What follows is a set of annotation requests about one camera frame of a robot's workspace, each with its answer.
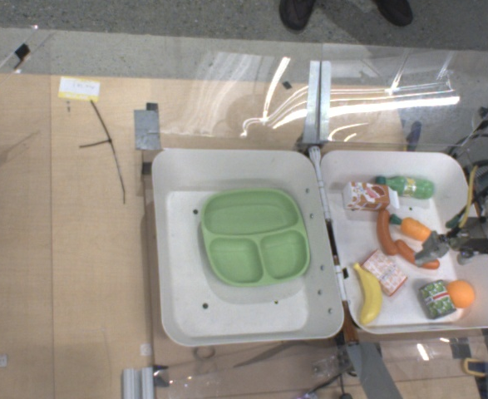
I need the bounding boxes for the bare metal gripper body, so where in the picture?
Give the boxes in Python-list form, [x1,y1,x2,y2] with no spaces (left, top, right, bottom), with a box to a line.
[446,217,488,265]

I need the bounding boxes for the orange toy carrot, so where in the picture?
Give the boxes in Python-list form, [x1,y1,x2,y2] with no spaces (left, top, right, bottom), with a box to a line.
[388,214,433,243]

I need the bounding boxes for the green and white carton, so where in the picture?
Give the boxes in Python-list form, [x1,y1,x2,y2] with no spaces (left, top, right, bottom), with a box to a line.
[418,279,458,321]

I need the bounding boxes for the pink and white packet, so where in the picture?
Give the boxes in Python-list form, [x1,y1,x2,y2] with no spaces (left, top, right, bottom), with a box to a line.
[361,249,409,298]

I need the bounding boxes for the orange toy sausage links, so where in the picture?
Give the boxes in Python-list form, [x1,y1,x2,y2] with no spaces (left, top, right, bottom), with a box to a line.
[376,209,441,271]

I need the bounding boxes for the orange toy fruit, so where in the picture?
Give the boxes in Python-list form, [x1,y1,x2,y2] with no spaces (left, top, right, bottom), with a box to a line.
[446,279,476,310]

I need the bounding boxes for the green plastic bottle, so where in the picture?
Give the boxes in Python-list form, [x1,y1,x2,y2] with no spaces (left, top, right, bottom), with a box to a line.
[373,175,436,201]

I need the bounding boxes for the yellow banana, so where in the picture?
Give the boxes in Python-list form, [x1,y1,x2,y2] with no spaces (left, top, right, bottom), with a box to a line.
[352,261,384,327]

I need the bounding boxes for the white plastic tray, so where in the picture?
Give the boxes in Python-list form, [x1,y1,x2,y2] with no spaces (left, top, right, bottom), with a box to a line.
[319,150,488,336]
[150,147,346,347]

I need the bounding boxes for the orange and white carton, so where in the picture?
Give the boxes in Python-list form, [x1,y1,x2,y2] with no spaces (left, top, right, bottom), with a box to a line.
[343,180,401,213]

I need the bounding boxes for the thin black and white rod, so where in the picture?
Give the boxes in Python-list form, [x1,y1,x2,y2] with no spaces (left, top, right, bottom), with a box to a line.
[308,146,350,307]

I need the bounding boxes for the green divided plate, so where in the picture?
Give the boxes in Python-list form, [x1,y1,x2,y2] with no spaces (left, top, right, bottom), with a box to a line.
[200,187,312,288]

